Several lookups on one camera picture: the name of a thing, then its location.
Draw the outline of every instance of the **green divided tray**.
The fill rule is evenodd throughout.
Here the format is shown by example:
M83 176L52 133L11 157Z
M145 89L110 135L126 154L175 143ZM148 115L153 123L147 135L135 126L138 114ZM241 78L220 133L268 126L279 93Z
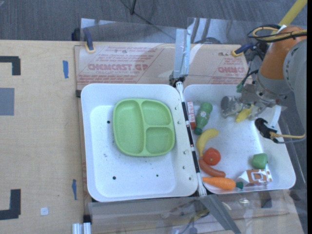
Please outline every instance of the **green divided tray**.
M175 129L170 109L151 99L124 99L113 112L117 147L130 156L159 156L172 150Z

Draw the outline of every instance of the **table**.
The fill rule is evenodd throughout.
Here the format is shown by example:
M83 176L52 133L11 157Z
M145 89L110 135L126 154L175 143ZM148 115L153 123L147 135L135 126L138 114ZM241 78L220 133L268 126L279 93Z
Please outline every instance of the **table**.
M0 89L9 88L9 101L12 102L12 96L14 99L13 112L9 108L9 113L0 115L0 210L8 213L13 209L11 190L17 190L13 193L18 194L20 189L21 206L20 214L17 210L11 213L14 218L0 221L0 233L40 233L42 230L69 233L73 223L83 222L85 205L90 198L83 187L85 176L75 65L75 46L83 45L83 42L66 41L0 41L0 56L19 57L21 73L12 75L12 63L0 62ZM232 212L240 230L243 233L302 233L288 191L272 192L271 198L284 212L275 215L273 210L263 217L259 210ZM224 202L229 205L233 201L227 198ZM110 214L103 215L113 226L114 218L111 217ZM177 219L175 224L182 230L188 221L181 217ZM214 228L208 227L212 225L204 219L196 221L200 233L207 229L222 230L218 223L213 224ZM115 230L106 230L126 233L126 227L118 224ZM148 228L153 228L149 233L155 228L155 233L161 233L160 230L168 233L165 225L141 227L145 230L136 228L134 233L144 233Z

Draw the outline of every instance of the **yellow pole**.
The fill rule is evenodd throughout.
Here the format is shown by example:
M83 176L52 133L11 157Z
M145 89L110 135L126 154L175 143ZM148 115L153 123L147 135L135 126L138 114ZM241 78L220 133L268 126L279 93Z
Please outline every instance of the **yellow pole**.
M282 25L289 25L295 19L295 17L299 14L299 12L303 9L303 7L307 4L308 0L297 0L291 9L284 16L282 21L279 23Z

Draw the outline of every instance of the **green bottle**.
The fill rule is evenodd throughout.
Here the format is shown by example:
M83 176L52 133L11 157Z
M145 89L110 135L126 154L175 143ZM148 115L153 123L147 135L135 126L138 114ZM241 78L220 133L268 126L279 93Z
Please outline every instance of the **green bottle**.
M208 123L210 113L213 110L213 106L209 102L203 102L200 105L200 109L195 118L196 128L194 130L194 134L201 135L203 132L203 127Z

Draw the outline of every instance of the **sausage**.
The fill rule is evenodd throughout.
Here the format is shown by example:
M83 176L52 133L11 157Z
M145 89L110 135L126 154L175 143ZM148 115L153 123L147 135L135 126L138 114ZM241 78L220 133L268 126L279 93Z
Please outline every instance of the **sausage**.
M215 168L212 168L210 165L208 165L202 158L198 160L199 167L208 175L212 177L225 177L224 171L219 171Z

